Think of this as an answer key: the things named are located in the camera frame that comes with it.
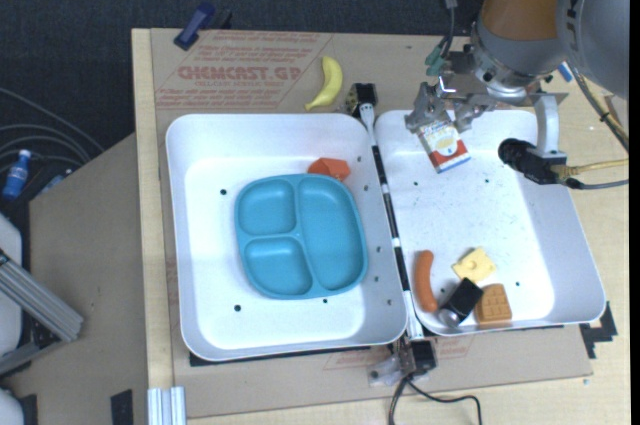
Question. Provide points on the white plastic tray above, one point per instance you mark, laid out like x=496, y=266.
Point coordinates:
x=475, y=218
x=215, y=263

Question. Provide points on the yellow banana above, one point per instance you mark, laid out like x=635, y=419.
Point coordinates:
x=331, y=83

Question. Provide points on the red and white carton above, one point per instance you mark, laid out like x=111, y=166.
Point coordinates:
x=446, y=150

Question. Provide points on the blue plastic bottle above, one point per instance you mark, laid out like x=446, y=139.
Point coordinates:
x=16, y=175

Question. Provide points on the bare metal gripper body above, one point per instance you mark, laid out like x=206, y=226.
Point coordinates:
x=492, y=88

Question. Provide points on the black cylinder on white bracket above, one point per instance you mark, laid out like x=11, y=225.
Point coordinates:
x=525, y=158

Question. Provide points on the orange sausage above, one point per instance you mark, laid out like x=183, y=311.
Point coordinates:
x=425, y=280

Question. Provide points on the brown waffle biscuit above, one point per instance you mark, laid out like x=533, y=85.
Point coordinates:
x=493, y=304

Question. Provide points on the thin black and white rod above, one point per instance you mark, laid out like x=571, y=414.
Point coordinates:
x=391, y=218

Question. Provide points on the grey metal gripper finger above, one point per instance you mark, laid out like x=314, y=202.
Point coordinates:
x=425, y=110
x=467, y=113

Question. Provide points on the blue divided plate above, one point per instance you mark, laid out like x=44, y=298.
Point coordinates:
x=300, y=235

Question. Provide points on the yellow cheese slice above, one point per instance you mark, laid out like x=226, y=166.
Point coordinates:
x=474, y=264

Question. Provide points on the brown cardboard board red print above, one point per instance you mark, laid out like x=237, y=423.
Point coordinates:
x=240, y=78

